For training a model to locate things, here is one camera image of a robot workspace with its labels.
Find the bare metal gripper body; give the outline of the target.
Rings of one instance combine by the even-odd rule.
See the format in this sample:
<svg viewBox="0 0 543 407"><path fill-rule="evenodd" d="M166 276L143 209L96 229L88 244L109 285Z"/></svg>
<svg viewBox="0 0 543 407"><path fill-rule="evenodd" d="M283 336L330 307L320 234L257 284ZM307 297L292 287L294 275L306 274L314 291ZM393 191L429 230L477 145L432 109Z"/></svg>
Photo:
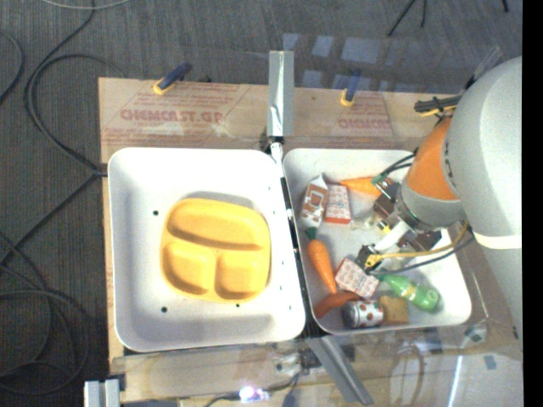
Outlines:
<svg viewBox="0 0 543 407"><path fill-rule="evenodd" d="M405 206L398 182L381 181L377 188L381 195L374 202L373 211L383 237L374 245L376 251L427 251L442 238L438 229L419 221Z"/></svg>

